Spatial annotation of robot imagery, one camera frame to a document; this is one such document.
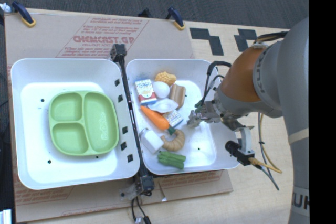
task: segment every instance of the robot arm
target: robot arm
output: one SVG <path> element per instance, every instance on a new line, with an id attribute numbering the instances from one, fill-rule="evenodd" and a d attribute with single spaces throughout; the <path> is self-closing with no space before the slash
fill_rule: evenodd
<path id="1" fill-rule="evenodd" d="M 271 118 L 283 116 L 291 147 L 294 181 L 289 223 L 309 223 L 308 47 L 309 18 L 296 24 L 271 46 L 257 42 L 232 64 L 214 100 L 191 111 L 188 125 L 222 121 L 232 131 L 243 131 L 238 119 L 250 112 Z M 226 149 L 248 164 L 248 135 L 243 148 L 229 141 Z"/>

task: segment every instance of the toy egg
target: toy egg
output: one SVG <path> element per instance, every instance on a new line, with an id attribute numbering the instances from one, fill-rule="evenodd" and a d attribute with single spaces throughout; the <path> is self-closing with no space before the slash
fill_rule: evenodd
<path id="1" fill-rule="evenodd" d="M 170 87 L 167 83 L 156 81 L 153 83 L 153 90 L 157 97 L 166 98 L 170 93 Z"/>

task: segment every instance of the blue clamp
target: blue clamp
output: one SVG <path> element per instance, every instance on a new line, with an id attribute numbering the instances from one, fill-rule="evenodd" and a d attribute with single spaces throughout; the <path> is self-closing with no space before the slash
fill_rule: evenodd
<path id="1" fill-rule="evenodd" d="M 173 8 L 173 7 L 170 7 L 168 9 L 168 15 L 167 15 L 166 19 L 169 19 L 171 16 L 173 16 L 173 18 L 175 19 L 174 25 L 179 30 L 183 30 L 185 28 L 185 25 L 183 23 L 182 17 L 178 13 L 178 11 L 175 8 Z"/>
<path id="2" fill-rule="evenodd" d="M 18 1 L 13 1 L 12 6 L 15 11 L 21 14 L 21 20 L 25 23 L 25 25 L 28 27 L 33 27 L 36 25 L 36 21 L 30 16 L 29 12 L 22 4 L 20 4 Z"/>

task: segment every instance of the orange object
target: orange object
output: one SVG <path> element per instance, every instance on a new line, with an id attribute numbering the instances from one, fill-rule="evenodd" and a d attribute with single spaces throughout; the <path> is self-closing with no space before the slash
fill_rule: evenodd
<path id="1" fill-rule="evenodd" d="M 221 90 L 228 97 L 242 102 L 258 102 L 260 97 L 253 86 L 253 68 L 265 48 L 249 47 L 239 55 L 227 72 Z"/>
<path id="2" fill-rule="evenodd" d="M 157 128 L 160 130 L 167 130 L 169 129 L 169 121 L 162 116 L 159 112 L 153 111 L 146 106 L 141 105 L 141 110 L 145 115 L 155 124 Z"/>

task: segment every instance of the white tray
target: white tray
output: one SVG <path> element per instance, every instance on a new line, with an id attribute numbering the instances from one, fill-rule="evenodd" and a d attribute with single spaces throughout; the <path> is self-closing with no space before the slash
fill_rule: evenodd
<path id="1" fill-rule="evenodd" d="M 17 169 L 26 187 L 47 189 L 94 183 L 130 178 L 138 172 L 134 131 L 115 63 L 104 59 L 22 59 L 13 64 L 11 79 Z M 97 156 L 69 156 L 54 147 L 49 103 L 60 92 L 77 90 L 103 92 L 112 100 L 120 132 L 118 145 L 112 151 Z"/>
<path id="2" fill-rule="evenodd" d="M 140 110 L 140 103 L 135 90 L 134 83 L 138 80 L 151 79 L 154 82 L 155 75 L 166 71 L 177 77 L 176 84 L 186 88 L 186 97 L 183 106 L 178 112 L 183 117 L 183 122 L 176 128 L 181 129 L 185 134 L 185 145 L 178 154 L 186 156 L 183 170 L 164 166 L 159 163 L 157 154 L 152 154 L 141 144 L 144 163 L 149 171 L 156 175 L 169 175 L 178 173 L 203 172 L 209 170 L 220 170 L 235 168 L 238 165 L 236 158 L 232 157 L 225 149 L 227 141 L 237 142 L 236 134 L 222 123 L 207 124 L 201 122 L 199 127 L 190 128 L 187 126 L 188 116 L 194 105 L 202 98 L 206 73 L 211 63 L 205 60 L 172 60 L 172 59 L 136 59 L 128 63 L 126 74 L 128 77 L 131 99 L 134 109 L 135 121 L 138 133 L 148 128 L 154 130 L 158 136 L 167 131 L 159 130 Z M 210 80 L 218 74 L 214 69 Z M 217 78 L 215 86 L 218 86 L 220 79 Z M 207 95 L 206 101 L 212 100 L 214 91 Z"/>

